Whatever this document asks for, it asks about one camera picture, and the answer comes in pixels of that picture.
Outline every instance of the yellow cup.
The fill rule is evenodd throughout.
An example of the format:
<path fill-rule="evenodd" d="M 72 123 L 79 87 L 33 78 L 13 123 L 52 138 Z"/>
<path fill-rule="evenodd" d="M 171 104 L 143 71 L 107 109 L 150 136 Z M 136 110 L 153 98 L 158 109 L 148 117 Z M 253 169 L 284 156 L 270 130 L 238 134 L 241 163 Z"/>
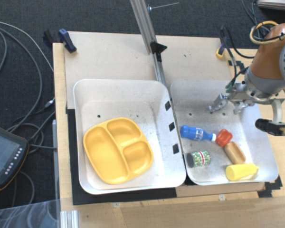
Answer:
<path fill-rule="evenodd" d="M 255 164 L 235 164 L 226 168 L 226 176 L 228 180 L 237 181 L 249 175 L 256 174 L 258 167 Z"/>

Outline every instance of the red object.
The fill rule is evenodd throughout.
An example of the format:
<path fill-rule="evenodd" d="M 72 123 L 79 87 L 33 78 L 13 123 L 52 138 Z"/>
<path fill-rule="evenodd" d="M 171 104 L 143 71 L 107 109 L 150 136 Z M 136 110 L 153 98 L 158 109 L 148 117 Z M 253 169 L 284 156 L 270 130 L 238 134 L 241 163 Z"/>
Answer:
<path fill-rule="evenodd" d="M 227 129 L 222 129 L 221 131 L 219 131 L 215 142 L 219 146 L 224 147 L 227 143 L 230 142 L 231 139 L 232 133 L 230 133 Z"/>

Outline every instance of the yellow divided plate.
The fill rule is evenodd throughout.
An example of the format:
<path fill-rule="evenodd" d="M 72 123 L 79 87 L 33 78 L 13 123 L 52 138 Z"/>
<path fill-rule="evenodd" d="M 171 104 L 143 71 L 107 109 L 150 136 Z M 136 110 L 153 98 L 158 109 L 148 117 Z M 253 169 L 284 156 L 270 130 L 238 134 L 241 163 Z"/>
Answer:
<path fill-rule="evenodd" d="M 109 184 L 137 177 L 153 163 L 153 152 L 146 137 L 128 118 L 115 118 L 90 128 L 83 144 L 94 170 Z"/>

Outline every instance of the green can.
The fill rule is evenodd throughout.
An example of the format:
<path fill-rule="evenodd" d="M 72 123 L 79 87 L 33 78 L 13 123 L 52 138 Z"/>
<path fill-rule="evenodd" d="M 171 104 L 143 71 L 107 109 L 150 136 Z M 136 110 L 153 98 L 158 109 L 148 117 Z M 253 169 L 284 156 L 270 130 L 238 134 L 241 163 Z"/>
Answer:
<path fill-rule="evenodd" d="M 189 167 L 204 166 L 210 164 L 210 154 L 207 150 L 196 151 L 187 154 L 187 165 Z"/>

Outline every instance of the black carpet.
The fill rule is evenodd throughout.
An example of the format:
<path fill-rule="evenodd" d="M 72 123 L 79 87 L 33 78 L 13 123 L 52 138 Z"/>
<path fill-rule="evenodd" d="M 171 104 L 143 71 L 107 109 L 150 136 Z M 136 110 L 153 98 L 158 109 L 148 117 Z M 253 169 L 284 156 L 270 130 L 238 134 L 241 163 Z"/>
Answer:
<path fill-rule="evenodd" d="M 254 0 L 246 0 L 250 7 Z M 257 48 L 249 39 L 254 25 L 243 9 L 241 0 L 146 0 L 151 7 L 179 2 L 153 9 L 151 18 L 157 35 L 219 37 L 225 25 L 231 32 L 237 48 Z M 285 11 L 254 7 L 258 22 L 274 20 L 285 22 Z M 51 51 L 43 43 L 44 31 L 52 33 L 58 41 L 58 30 L 139 34 L 129 0 L 0 0 L 0 21 L 21 28 L 41 46 L 52 63 Z M 54 97 L 53 74 L 33 42 L 21 32 L 0 24 L 14 35 L 32 53 L 42 75 L 42 96 L 34 112 L 43 109 Z M 15 40 L 6 35 L 8 53 L 0 73 L 0 127 L 8 129 L 13 121 L 29 112 L 39 92 L 39 78 L 33 61 Z M 0 63 L 4 44 L 0 36 Z M 54 106 L 27 119 L 27 123 L 40 126 L 54 111 Z M 43 129 L 43 145 L 52 146 L 52 119 Z M 29 138 L 35 129 L 21 127 L 17 134 Z M 33 202 L 55 199 L 54 164 L 51 150 L 38 150 L 30 154 L 22 168 L 35 184 Z M 15 205 L 27 204 L 32 187 L 25 176 L 17 176 Z M 13 203 L 14 182 L 0 192 L 0 209 Z"/>

